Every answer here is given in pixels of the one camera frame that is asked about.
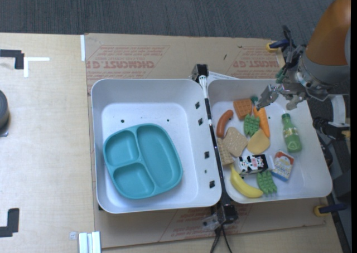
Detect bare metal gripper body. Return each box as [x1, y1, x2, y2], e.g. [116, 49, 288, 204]
[277, 71, 330, 100]

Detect orange toy carrot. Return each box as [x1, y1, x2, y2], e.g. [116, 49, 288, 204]
[250, 96, 271, 139]

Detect orange toy waffle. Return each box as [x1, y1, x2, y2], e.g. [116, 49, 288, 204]
[233, 98, 254, 120]

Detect green toy pea pods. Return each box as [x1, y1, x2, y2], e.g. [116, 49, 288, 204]
[243, 113, 261, 137]
[255, 169, 278, 197]

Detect green plastic bottle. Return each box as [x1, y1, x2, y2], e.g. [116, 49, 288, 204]
[281, 113, 303, 153]

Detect yellow toy cheese wedge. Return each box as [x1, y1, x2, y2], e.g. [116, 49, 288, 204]
[247, 128, 271, 155]

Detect white paper sheet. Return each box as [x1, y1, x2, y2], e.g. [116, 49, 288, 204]
[207, 71, 241, 81]

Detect red-orange toy sausage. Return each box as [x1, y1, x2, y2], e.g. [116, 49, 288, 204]
[216, 109, 234, 139]

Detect tan toy bread slice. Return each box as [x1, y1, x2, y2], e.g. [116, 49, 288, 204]
[223, 126, 249, 158]

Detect orange and blue small carton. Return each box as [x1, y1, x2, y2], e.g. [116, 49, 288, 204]
[271, 149, 295, 182]

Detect thin black and white rod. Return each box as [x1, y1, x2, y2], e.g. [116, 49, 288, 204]
[199, 75, 233, 208]

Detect white plastic tray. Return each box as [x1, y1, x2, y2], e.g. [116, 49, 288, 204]
[90, 78, 223, 215]
[207, 79, 334, 205]

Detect cow print milk carton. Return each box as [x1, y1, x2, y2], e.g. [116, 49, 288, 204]
[233, 154, 276, 176]

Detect tan toy waffle biscuit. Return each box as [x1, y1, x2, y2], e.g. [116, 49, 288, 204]
[216, 137, 235, 167]

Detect yellow banana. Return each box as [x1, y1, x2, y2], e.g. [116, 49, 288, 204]
[229, 163, 264, 199]

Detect brown cardboard board red print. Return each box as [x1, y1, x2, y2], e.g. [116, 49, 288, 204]
[84, 33, 327, 249]

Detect teal divided plate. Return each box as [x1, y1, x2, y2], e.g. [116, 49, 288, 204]
[102, 123, 184, 200]

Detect grey tape roll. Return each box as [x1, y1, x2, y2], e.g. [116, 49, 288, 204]
[0, 89, 11, 137]

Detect black cylinder on white bracket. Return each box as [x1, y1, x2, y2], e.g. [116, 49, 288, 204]
[312, 94, 351, 140]

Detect black block with thin wires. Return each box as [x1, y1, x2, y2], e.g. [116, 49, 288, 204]
[191, 64, 210, 81]
[201, 203, 239, 231]

